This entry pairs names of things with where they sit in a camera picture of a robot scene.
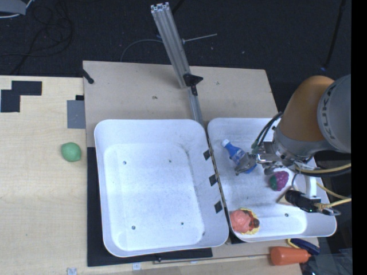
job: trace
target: black clamp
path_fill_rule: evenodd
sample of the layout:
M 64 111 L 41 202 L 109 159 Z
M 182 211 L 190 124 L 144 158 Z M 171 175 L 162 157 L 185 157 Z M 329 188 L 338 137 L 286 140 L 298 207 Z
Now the black clamp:
M 196 85 L 203 80 L 201 76 L 195 76 L 193 74 L 187 73 L 183 75 L 183 80 L 187 87 L 191 87 L 191 93 L 197 96 Z

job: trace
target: white tray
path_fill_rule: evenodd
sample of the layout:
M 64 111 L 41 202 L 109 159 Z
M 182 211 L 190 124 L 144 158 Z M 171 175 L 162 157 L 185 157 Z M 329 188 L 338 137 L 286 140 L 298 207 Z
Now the white tray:
M 196 121 L 104 120 L 95 142 L 103 241 L 111 254 L 209 248 L 227 240 L 219 186 L 210 182 L 213 162 L 204 154 L 206 134 Z
M 253 235 L 234 232 L 232 226 L 231 231 L 245 242 L 333 235 L 337 227 L 335 217 L 307 213 L 298 207 L 276 202 L 291 185 L 291 171 L 287 170 L 290 173 L 289 181 L 281 192 L 269 187 L 268 177 L 264 175 L 264 170 L 259 164 L 251 173 L 236 176 L 235 164 L 230 160 L 227 150 L 221 146 L 221 142 L 228 139 L 245 152 L 251 152 L 251 144 L 269 121 L 268 118 L 216 118 L 208 124 L 210 145 L 213 148 L 228 211 L 244 207 L 252 210 L 260 220 L 259 231 Z M 270 130 L 264 141 L 271 142 L 272 137 L 273 130 Z M 297 175 L 295 185 L 299 191 L 305 193 L 303 175 Z M 317 196 L 321 198 L 322 203 L 329 203 L 327 194 L 319 187 Z

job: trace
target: orange object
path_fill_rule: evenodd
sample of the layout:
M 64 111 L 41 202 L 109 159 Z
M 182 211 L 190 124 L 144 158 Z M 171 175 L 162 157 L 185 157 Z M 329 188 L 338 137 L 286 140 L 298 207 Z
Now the orange object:
M 270 258 L 274 265 L 290 265 L 306 263 L 311 254 L 305 249 L 286 246 L 275 246 L 270 251 Z

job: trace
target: black floor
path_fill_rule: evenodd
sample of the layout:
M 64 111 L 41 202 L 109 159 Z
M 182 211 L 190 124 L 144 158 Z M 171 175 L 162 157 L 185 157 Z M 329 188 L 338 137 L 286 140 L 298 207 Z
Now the black floor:
M 183 39 L 217 34 L 184 45 L 190 66 L 264 69 L 279 111 L 306 78 L 351 73 L 352 0 L 35 0 L 26 15 L 0 13 L 0 74 L 81 77 L 83 60 L 170 64 L 159 42 L 129 47 L 157 39 L 150 6 L 164 2 Z M 352 194 L 350 176 L 331 184 Z M 328 240 L 333 253 L 351 245 L 351 211 Z

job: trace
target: green ball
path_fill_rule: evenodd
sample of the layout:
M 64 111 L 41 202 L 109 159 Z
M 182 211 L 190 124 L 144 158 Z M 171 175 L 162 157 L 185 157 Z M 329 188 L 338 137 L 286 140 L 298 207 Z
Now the green ball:
M 66 143 L 61 146 L 61 153 L 66 161 L 76 162 L 81 158 L 81 149 L 76 143 Z

